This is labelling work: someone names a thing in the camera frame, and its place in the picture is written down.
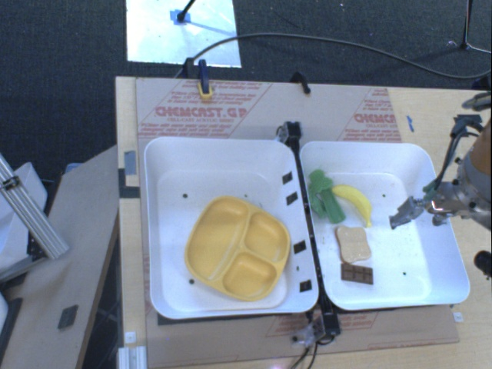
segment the bread slice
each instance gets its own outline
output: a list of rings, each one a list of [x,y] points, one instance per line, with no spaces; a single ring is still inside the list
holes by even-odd
[[[352,264],[371,257],[366,231],[362,227],[350,228],[342,225],[336,229],[335,234],[343,262]]]

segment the cardboard sheet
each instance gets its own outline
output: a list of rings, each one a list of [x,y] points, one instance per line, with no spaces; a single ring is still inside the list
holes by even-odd
[[[136,80],[138,151],[158,136],[274,139],[285,121],[300,121],[307,141],[400,141],[386,88],[213,81],[214,97],[201,100],[197,81]],[[141,174],[141,187],[145,186]],[[142,214],[146,201],[141,201]],[[290,357],[302,354],[291,336],[308,324],[303,314],[163,320],[149,299],[147,227],[142,223],[148,366],[172,367]],[[342,334],[319,354],[421,346],[458,341],[448,306],[340,314]]]

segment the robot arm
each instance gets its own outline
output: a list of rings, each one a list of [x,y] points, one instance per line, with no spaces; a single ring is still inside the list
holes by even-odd
[[[490,92],[466,101],[463,107],[474,111],[490,108]],[[480,125],[479,115],[458,115],[454,120],[442,171],[424,188],[422,199],[409,197],[398,208],[398,213],[390,216],[391,228],[406,224],[427,211],[433,215],[434,225],[443,224],[449,217],[461,216],[471,218],[490,230],[490,120],[485,128]],[[474,128],[480,135],[464,159],[455,160],[459,164],[456,178],[442,181],[444,172],[453,161],[459,140],[476,135],[467,128]],[[490,275],[490,259],[487,269],[485,273]]]

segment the metal bracket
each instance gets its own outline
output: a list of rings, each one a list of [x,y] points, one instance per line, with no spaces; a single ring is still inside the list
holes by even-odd
[[[21,180],[18,178],[18,176],[12,176],[11,178],[7,179],[6,181],[3,181],[0,184],[0,190],[12,190],[13,188],[16,188],[21,184]]]
[[[301,186],[302,201],[304,203],[304,213],[306,216],[307,229],[309,231],[309,239],[311,242],[311,250],[313,251],[314,267],[316,268],[317,283],[319,287],[318,302],[321,307],[321,321],[324,326],[324,332],[328,336],[334,337],[341,333],[340,322],[334,310],[329,297],[324,289],[323,274],[321,272],[320,259],[317,256],[317,245],[314,237],[313,221],[309,210],[308,190],[304,182],[304,172],[302,169],[299,140],[302,136],[301,124],[298,121],[286,121],[277,130],[277,140],[286,144],[294,153],[294,158],[298,170],[299,185]]]
[[[462,104],[465,109],[472,109],[475,112],[481,112],[490,108],[490,92],[480,93],[475,95],[472,99],[465,101]]]
[[[147,369],[145,346],[120,347],[118,349],[118,369]]]
[[[325,336],[322,316],[316,317],[306,327],[300,329],[292,337],[294,343],[299,343],[309,348]]]
[[[39,258],[38,260],[34,261],[32,257],[26,257],[23,260],[16,262],[10,268],[7,268],[6,270],[0,272],[0,283],[5,283],[20,276],[21,274],[24,274],[35,265],[41,264],[41,262],[44,260],[47,260],[47,258]]]
[[[140,188],[138,186],[126,185],[126,172],[124,168],[118,169],[118,184],[120,198],[140,198]]]

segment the white plastic tray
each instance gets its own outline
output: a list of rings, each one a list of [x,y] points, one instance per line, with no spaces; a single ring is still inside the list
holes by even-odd
[[[318,286],[294,155],[276,141],[156,138],[145,148],[150,293],[155,309],[174,319],[298,313],[311,309]],[[285,175],[292,179],[283,182]],[[298,199],[287,205],[287,197]],[[185,245],[205,206],[232,195],[284,223],[291,253],[274,290],[259,301],[228,297],[199,281],[185,265]],[[306,248],[294,253],[304,241]],[[300,285],[311,281],[311,289]]]
[[[329,224],[313,214],[314,233],[328,297],[340,308],[364,310],[464,301],[470,285],[450,224],[435,227],[424,212],[391,230],[388,217],[409,195],[422,198],[422,187],[435,178],[428,154],[416,145],[363,142],[310,142],[301,150],[306,177],[322,169],[334,185],[352,185],[372,203],[372,227],[366,228],[372,256],[354,265],[373,268],[374,284],[341,280],[341,258]],[[349,227],[363,227],[355,208],[340,199]]]

